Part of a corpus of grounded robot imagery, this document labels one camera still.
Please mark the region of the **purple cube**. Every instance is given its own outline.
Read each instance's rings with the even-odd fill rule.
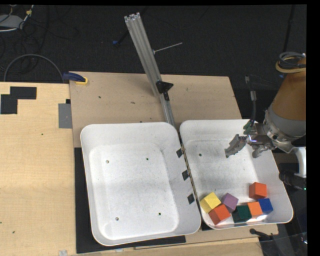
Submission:
[[[235,196],[229,193],[226,193],[221,198],[221,203],[227,207],[230,213],[232,213],[236,209],[238,201],[239,201],[238,198],[236,198]]]

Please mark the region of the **dark green cube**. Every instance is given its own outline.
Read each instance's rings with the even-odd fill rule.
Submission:
[[[248,205],[238,205],[232,212],[234,223],[246,222],[252,218]]]

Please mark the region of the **black floor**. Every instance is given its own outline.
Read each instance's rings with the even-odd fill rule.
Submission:
[[[31,5],[12,5],[22,20]],[[142,20],[161,74],[227,76],[243,119],[252,105],[245,76],[254,81],[256,119],[262,122],[284,77],[275,69],[284,51],[306,53],[307,5],[34,5],[23,29],[5,31],[11,11],[0,5],[0,81],[61,83],[58,71],[144,74],[124,17],[143,12]],[[40,57],[20,58],[35,54]],[[296,142],[306,145],[306,137]],[[288,188],[292,201],[301,200]],[[296,205],[304,213],[304,202]],[[298,233],[300,229],[288,227]]]

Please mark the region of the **gray cable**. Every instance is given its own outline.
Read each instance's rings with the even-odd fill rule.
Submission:
[[[53,63],[50,59],[48,59],[47,57],[44,57],[44,56],[41,56],[41,55],[38,55],[38,54],[32,54],[32,53],[31,53],[31,54],[21,55],[21,56],[15,58],[13,61],[11,61],[11,62],[9,63],[9,65],[8,65],[8,66],[6,67],[6,69],[5,69],[4,76],[3,76],[3,81],[4,81],[4,82],[6,81],[6,79],[7,79],[7,73],[8,73],[8,71],[9,71],[9,68],[13,65],[13,63],[15,63],[17,60],[19,60],[19,59],[21,59],[21,58],[23,58],[23,57],[30,57],[30,56],[39,57],[39,58],[45,59],[46,61],[50,62],[50,63],[56,68],[56,70],[59,72],[59,75],[60,75],[60,77],[61,77],[62,83],[64,83],[64,79],[63,79],[63,77],[62,77],[62,74],[61,74],[59,68],[56,66],[56,64],[54,64],[54,63]]]

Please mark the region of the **yellow cube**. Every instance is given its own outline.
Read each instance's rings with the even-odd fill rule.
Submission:
[[[206,213],[210,212],[213,208],[220,204],[221,201],[214,192],[211,192],[200,201],[200,205]]]

